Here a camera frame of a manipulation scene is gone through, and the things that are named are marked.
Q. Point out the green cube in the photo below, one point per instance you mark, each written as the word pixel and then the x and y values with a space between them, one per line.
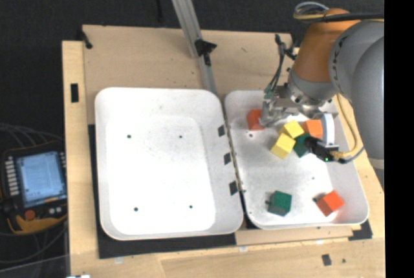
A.
pixel 279 202
pixel 300 147

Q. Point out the yellow cube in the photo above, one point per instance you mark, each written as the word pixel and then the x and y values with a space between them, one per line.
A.
pixel 283 146
pixel 292 128

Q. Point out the thin black and white rod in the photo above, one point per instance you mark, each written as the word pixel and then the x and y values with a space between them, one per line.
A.
pixel 235 160

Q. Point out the orange cube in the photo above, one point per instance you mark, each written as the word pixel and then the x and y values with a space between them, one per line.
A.
pixel 253 118
pixel 330 202
pixel 314 128

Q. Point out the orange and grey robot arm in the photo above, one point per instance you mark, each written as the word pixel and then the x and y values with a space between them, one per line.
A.
pixel 349 57

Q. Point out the white plastic tray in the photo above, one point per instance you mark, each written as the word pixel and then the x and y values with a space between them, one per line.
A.
pixel 155 166
pixel 284 176

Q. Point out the brown cardboard board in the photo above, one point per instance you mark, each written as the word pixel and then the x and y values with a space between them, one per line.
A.
pixel 145 57

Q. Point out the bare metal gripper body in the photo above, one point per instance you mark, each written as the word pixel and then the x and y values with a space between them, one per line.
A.
pixel 292 104

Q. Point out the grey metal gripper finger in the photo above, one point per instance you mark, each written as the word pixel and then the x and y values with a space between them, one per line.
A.
pixel 264 118
pixel 276 117

